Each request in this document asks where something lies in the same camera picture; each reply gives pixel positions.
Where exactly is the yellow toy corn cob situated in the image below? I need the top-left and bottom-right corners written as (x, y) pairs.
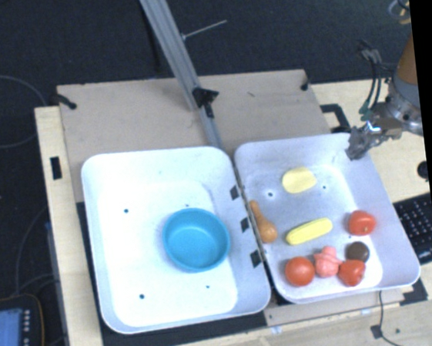
top-left (283, 216), bottom-right (336, 248)

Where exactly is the brown toy mushroom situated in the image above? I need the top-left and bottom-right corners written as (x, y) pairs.
top-left (343, 240), bottom-right (372, 265)

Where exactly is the black keyboard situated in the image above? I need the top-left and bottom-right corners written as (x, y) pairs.
top-left (392, 193), bottom-right (432, 268)

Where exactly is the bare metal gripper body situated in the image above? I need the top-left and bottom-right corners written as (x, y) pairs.
top-left (369, 91), bottom-right (426, 143)

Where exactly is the white plastic tray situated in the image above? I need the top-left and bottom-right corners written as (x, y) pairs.
top-left (78, 136), bottom-right (276, 339)
top-left (231, 123), bottom-right (424, 311)

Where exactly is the red toy tomato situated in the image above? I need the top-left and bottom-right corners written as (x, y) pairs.
top-left (345, 207), bottom-right (379, 238)
top-left (283, 254), bottom-right (318, 289)

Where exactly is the black cylinder on white bracket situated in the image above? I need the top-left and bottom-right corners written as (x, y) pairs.
top-left (416, 160), bottom-right (431, 183)

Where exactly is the blue bowl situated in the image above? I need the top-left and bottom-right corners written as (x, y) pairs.
top-left (159, 203), bottom-right (235, 277)

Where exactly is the pink toy food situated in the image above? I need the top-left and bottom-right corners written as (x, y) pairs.
top-left (311, 244), bottom-right (346, 280)

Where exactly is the pale yellow toy potato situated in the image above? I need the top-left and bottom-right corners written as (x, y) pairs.
top-left (279, 164), bottom-right (319, 197)

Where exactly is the red toy strawberry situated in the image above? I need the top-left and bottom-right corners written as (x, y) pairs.
top-left (335, 257), bottom-right (369, 289)

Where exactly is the brown cardboard board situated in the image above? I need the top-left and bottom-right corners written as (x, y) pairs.
top-left (55, 49), bottom-right (407, 346)

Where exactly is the orange toy squash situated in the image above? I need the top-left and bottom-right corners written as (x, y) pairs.
top-left (248, 197), bottom-right (280, 246)

